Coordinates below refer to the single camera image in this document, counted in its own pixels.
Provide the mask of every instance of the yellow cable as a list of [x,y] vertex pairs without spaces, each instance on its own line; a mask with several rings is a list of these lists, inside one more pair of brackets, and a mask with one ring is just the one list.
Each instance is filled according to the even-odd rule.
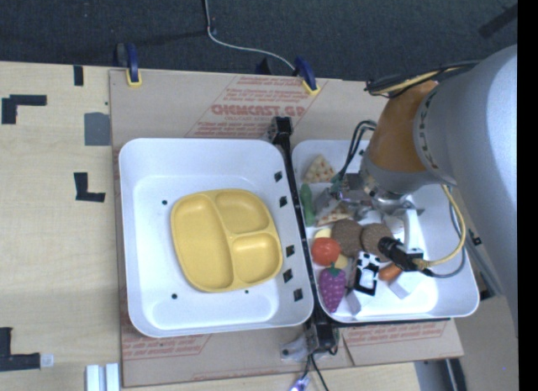
[[467,233],[467,228],[465,226],[465,220],[463,219],[462,212],[457,207],[456,201],[454,200],[451,193],[449,192],[448,187],[446,185],[441,185],[441,187],[443,191],[445,192],[445,195],[448,198],[448,201],[450,202],[451,206],[454,208],[454,211],[456,212],[456,217],[460,225],[460,231],[461,231],[460,242],[456,246],[456,249],[454,249],[454,251],[451,254],[445,256],[444,258],[441,258],[435,261],[427,261],[427,260],[419,259],[419,258],[414,259],[413,262],[416,264],[419,270],[424,270],[425,268],[438,266],[439,264],[442,264],[443,262],[447,262],[451,260],[458,254],[458,252],[462,249],[463,245],[465,244],[465,236]]
[[462,68],[462,67],[461,66],[453,66],[453,67],[448,68],[446,70],[436,70],[436,71],[426,72],[425,74],[420,74],[420,75],[418,75],[416,77],[409,78],[407,80],[404,80],[403,82],[400,82],[400,83],[398,83],[396,85],[385,87],[384,89],[381,89],[379,91],[372,91],[372,92],[370,92],[370,94],[375,97],[377,95],[383,95],[384,93],[398,91],[400,89],[404,89],[405,87],[410,87],[410,86],[413,86],[413,85],[415,85],[417,83],[423,82],[424,80],[428,80],[428,79],[430,79],[432,77],[435,77],[438,74],[441,74],[442,72],[449,72],[449,71],[453,71],[453,70],[458,70],[459,68]]

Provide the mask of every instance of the yellow divided plate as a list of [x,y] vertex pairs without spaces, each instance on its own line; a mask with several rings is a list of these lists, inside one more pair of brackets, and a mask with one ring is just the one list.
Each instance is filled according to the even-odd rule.
[[247,288],[273,278],[282,248],[266,205],[243,189],[217,189],[179,199],[171,230],[186,279],[208,292]]

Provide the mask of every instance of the dark floor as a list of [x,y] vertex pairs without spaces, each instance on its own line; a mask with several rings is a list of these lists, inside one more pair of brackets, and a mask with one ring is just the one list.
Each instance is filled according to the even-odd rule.
[[[263,58],[212,42],[203,0],[0,1],[0,61],[110,66],[124,42],[147,68],[252,73]],[[300,55],[318,77],[416,74],[517,42],[518,0],[208,1],[217,38]]]

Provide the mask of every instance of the toy food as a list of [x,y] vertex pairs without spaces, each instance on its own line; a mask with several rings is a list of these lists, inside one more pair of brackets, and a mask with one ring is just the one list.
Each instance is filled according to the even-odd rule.
[[318,155],[310,164],[309,169],[304,175],[303,182],[305,183],[319,183],[330,182],[330,179],[335,175],[335,170],[330,166],[327,160]]
[[361,250],[362,225],[353,219],[342,219],[335,222],[330,236],[340,243],[342,253],[356,258]]
[[306,226],[312,226],[316,222],[316,217],[314,213],[314,205],[312,203],[312,190],[307,183],[303,183],[301,186],[299,197],[301,198],[301,204],[303,205],[304,223]]
[[377,244],[383,237],[393,237],[393,233],[385,224],[368,224],[362,228],[361,244],[362,249],[375,256],[378,256],[381,262],[390,261],[380,251]]
[[338,261],[341,248],[338,241],[330,237],[318,237],[314,239],[310,252],[312,253],[312,260],[316,264],[328,267]]
[[336,268],[344,268],[347,267],[347,263],[349,262],[349,259],[347,256],[339,254],[338,259],[335,262]]
[[330,228],[322,228],[321,230],[317,230],[316,234],[314,234],[314,238],[317,239],[319,237],[330,237]]
[[344,270],[331,265],[319,274],[319,293],[330,313],[335,312],[344,298],[345,293],[345,273]]
[[379,271],[378,276],[381,280],[385,282],[390,282],[394,280],[396,277],[398,277],[401,272],[402,272],[402,269],[392,262],[388,264],[386,267],[383,267]]
[[336,206],[333,210],[331,210],[325,216],[322,216],[318,220],[318,222],[316,222],[316,226],[332,224],[341,219],[349,219],[352,215],[353,213],[349,211],[344,204],[340,203],[338,206]]

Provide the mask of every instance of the white tray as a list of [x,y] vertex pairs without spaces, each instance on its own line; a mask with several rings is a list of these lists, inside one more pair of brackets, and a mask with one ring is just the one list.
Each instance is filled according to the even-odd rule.
[[[143,334],[185,336],[302,324],[314,307],[281,153],[262,140],[137,139],[119,154],[129,317]],[[283,254],[271,280],[226,293],[192,287],[174,252],[173,204],[239,188],[272,214]]]
[[[293,149],[293,168],[297,185],[300,188],[303,175],[314,158],[321,154],[337,172],[345,161],[349,149],[349,141],[340,140],[307,140],[299,143]],[[367,141],[360,144],[363,150]],[[358,172],[361,157],[356,155],[349,165],[348,172]],[[310,185],[313,198],[321,193],[326,184]],[[429,185],[419,189],[410,198],[417,209],[424,212],[417,215],[410,210],[403,217],[401,225],[391,223],[394,235],[408,247],[418,247],[425,252],[426,259],[437,259],[448,255],[456,247],[459,237],[451,223],[449,203],[439,185]],[[361,220],[361,225],[381,222],[382,216],[371,212]],[[319,228],[307,227],[309,243]],[[434,267],[434,271],[443,274],[456,269],[461,260],[461,254],[453,260]],[[323,268],[314,264],[314,278],[317,279]],[[346,299],[342,300],[339,308],[333,314],[326,312],[332,319],[342,323],[366,323],[401,320],[432,320],[450,317],[467,316],[478,307],[479,294],[474,279],[471,264],[466,259],[464,268],[454,277],[432,278],[425,277],[422,283],[407,297],[400,299],[385,282],[378,281],[375,297],[356,294],[364,304],[362,310],[353,315]]]

